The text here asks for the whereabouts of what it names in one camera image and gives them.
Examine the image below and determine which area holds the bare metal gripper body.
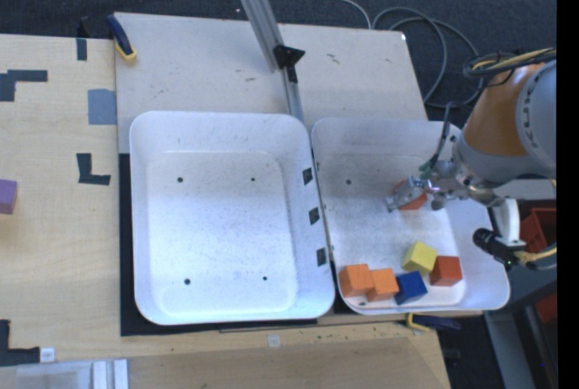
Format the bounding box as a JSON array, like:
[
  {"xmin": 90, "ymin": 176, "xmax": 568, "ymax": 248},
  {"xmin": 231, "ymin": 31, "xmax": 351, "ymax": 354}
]
[{"xmin": 422, "ymin": 157, "xmax": 504, "ymax": 212}]

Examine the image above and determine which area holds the red cube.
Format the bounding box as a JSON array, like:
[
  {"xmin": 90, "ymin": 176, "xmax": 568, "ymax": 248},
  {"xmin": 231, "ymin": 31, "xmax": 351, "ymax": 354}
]
[
  {"xmin": 392, "ymin": 179, "xmax": 429, "ymax": 212},
  {"xmin": 428, "ymin": 255, "xmax": 464, "ymax": 288}
]

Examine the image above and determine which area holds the white plastic tray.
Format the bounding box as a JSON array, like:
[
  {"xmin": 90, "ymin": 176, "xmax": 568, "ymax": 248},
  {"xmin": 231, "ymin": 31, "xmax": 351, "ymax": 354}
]
[
  {"xmin": 310, "ymin": 116, "xmax": 512, "ymax": 317},
  {"xmin": 128, "ymin": 109, "xmax": 337, "ymax": 327}
]

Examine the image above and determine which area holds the yellow cube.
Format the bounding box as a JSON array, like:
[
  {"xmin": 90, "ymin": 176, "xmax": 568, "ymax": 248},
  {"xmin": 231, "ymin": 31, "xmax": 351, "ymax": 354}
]
[{"xmin": 401, "ymin": 241, "xmax": 439, "ymax": 276}]

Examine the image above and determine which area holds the orange cube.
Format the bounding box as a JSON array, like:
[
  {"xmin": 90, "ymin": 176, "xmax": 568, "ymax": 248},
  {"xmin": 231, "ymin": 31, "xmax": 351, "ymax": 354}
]
[
  {"xmin": 365, "ymin": 267, "xmax": 401, "ymax": 303},
  {"xmin": 337, "ymin": 263, "xmax": 376, "ymax": 299}
]

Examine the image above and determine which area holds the blue cube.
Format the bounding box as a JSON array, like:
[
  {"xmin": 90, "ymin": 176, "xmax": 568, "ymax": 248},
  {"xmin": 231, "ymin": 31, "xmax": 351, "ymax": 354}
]
[{"xmin": 394, "ymin": 270, "xmax": 429, "ymax": 307}]

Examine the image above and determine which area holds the red plastic crate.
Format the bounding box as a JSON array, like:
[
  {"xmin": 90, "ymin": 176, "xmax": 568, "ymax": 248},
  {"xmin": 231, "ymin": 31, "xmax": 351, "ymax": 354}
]
[{"xmin": 518, "ymin": 205, "xmax": 558, "ymax": 255}]

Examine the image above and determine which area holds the pale flat board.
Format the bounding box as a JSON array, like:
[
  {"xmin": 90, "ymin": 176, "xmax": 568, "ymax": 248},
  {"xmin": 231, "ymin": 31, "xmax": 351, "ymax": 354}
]
[{"xmin": 112, "ymin": 11, "xmax": 484, "ymax": 326}]

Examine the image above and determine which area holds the purple cube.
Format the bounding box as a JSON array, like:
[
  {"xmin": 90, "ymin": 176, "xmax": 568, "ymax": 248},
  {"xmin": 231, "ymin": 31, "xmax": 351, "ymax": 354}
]
[{"xmin": 0, "ymin": 178, "xmax": 19, "ymax": 215}]

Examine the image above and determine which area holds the black cylinder on white bracket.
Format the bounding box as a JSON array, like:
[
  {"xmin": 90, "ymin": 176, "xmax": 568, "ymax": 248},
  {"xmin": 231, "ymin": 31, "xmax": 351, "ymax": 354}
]
[{"xmin": 471, "ymin": 197, "xmax": 528, "ymax": 271}]

